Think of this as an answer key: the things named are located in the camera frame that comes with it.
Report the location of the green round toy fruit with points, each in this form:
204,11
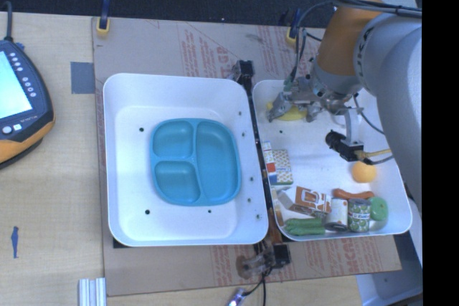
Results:
379,208

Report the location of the colourful patterned carton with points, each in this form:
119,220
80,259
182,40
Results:
279,165

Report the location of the white plastic tray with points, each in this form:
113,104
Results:
315,168
132,168

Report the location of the green small can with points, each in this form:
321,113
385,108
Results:
359,216

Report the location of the green pea pods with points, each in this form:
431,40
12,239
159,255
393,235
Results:
305,226

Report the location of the thin black and white rod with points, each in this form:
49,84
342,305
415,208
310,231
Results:
259,150

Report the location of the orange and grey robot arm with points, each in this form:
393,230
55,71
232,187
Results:
391,75

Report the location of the white small can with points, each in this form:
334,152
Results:
337,214

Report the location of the brown cardboard board red print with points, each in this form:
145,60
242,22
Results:
215,46

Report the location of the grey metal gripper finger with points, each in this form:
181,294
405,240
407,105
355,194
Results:
313,114
279,107

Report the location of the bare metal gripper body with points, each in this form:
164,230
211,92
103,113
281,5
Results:
305,93

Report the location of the orange ball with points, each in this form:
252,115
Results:
363,172

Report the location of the yellow flat toy food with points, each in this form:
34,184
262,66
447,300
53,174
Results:
294,114

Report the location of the orange brown sausage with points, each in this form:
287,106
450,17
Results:
346,194

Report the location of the blue divided plate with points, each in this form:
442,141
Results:
215,161

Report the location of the black cylinder on white bracket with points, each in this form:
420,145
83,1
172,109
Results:
349,148

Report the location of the orange and white carton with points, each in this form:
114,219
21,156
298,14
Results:
310,200

